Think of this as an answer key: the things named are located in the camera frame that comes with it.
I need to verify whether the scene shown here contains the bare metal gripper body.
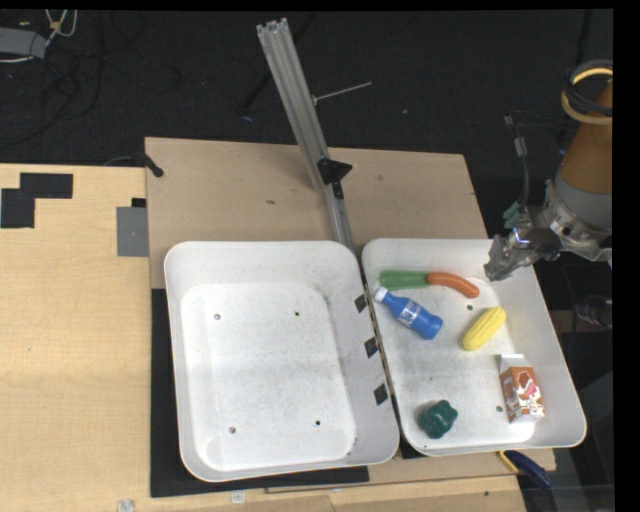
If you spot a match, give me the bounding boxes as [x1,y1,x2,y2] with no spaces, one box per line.
[508,187,614,262]

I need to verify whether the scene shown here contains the orange toy sausage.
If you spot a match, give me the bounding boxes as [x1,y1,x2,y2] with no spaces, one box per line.
[425,271,481,300]

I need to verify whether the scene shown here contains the yellow toy corn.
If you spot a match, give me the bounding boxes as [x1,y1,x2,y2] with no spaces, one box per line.
[461,305,508,352]

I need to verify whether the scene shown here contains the green toy cucumber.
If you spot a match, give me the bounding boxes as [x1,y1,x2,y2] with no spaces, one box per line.
[379,269,431,292]

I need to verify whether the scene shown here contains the blue plastic bottle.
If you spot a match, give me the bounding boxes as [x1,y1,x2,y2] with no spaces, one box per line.
[373,285,445,341]

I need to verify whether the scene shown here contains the orange and white carton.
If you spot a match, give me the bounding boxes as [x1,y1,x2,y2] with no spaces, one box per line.
[494,353,547,425]

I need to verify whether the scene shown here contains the white plastic tray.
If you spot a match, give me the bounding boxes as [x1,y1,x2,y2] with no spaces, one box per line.
[163,240,401,484]
[360,237,588,458]

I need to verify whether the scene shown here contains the dark green toy pepper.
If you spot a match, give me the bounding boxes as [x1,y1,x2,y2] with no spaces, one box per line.
[417,399,459,441]

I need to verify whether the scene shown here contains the brown cardboard board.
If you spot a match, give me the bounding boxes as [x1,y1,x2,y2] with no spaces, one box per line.
[144,137,558,496]

